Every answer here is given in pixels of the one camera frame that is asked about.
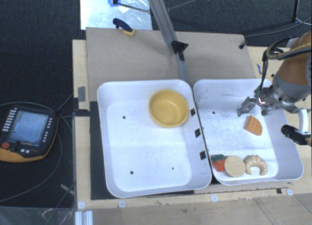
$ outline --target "black bracket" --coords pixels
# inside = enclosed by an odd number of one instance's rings
[[[179,54],[179,58],[181,61],[184,61],[184,55],[183,55],[183,51],[186,49],[186,47],[188,47],[189,44],[187,43],[182,43],[176,40],[173,40],[171,42],[171,47],[173,48],[175,53]]]

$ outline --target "black floor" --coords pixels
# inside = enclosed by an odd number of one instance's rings
[[[164,0],[174,7],[189,0]],[[84,39],[80,30],[80,0],[0,0],[0,104],[35,102],[58,109],[72,94],[72,39]],[[295,27],[291,22],[295,0],[196,0],[173,9],[176,31],[262,34]],[[300,0],[298,17],[311,16],[311,0]],[[301,25],[286,32],[246,38],[247,45],[267,46],[300,36],[311,27]],[[69,116],[73,99],[62,108]],[[56,172],[27,194],[2,201],[35,187],[46,179],[60,158],[60,140],[48,156],[35,163],[0,163],[0,205],[55,207],[73,184],[72,135],[59,121],[63,153]],[[71,207],[67,195],[60,207]]]

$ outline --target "red button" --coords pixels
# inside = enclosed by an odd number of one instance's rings
[[[9,149],[10,148],[10,143],[8,143],[8,142],[3,142],[2,144],[1,144],[1,148],[2,149]]]

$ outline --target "bowl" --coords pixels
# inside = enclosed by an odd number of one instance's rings
[[[153,121],[161,127],[171,128],[183,124],[189,116],[185,98],[173,90],[160,90],[149,101]]]

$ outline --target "white tray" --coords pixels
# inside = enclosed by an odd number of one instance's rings
[[[212,178],[197,111],[175,128],[153,122],[150,97],[162,89],[180,93],[195,110],[181,80],[107,82],[97,91],[108,190],[126,198],[206,187]]]
[[[268,172],[259,175],[259,168],[252,167],[252,175],[234,178],[213,168],[216,179],[225,185],[247,184],[266,181],[298,179],[303,174],[303,165],[296,145],[285,138],[281,127],[287,124],[282,109],[272,110],[262,116],[256,107],[248,114],[238,117],[237,108],[247,96],[253,97],[260,80],[199,80],[194,85],[194,98],[203,126],[209,154],[236,155],[245,159],[248,155],[259,155],[268,165]],[[264,87],[271,85],[266,80]],[[246,129],[249,115],[262,124],[262,135],[257,136]]]

